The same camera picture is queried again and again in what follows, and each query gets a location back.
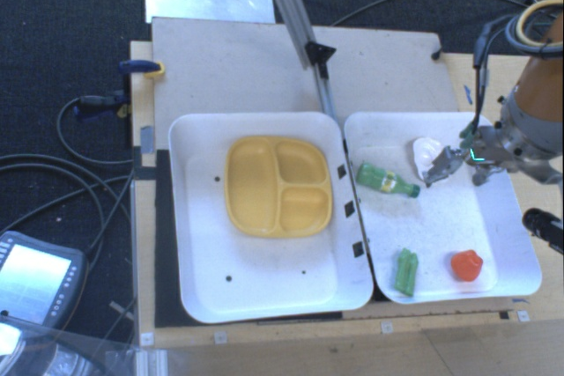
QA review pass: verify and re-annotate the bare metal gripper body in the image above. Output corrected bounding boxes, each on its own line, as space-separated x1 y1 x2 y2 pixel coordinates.
460 125 561 186

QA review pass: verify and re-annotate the white garlic bulb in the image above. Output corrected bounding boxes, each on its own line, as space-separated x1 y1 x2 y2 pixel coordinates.
412 136 456 182

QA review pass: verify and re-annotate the white plastic tray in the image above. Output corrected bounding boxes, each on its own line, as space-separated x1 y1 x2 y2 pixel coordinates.
167 110 375 325
343 110 544 306

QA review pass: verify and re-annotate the green plastic bottle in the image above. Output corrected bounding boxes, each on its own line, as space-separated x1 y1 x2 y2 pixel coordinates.
355 161 421 200

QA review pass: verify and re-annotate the pale wood board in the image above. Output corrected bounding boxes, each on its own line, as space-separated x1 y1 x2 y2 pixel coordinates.
129 40 564 350

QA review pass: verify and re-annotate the orange-red pepper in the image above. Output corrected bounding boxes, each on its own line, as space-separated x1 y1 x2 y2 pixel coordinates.
449 249 485 283

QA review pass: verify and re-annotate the green asparagus bundle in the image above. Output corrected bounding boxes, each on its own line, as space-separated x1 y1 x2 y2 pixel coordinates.
393 247 420 298

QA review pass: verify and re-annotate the yellow divided plate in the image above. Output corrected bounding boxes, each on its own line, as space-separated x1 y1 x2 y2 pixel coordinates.
224 135 334 240

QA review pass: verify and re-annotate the black cylinder on white bracket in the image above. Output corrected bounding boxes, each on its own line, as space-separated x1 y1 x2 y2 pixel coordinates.
522 207 564 255

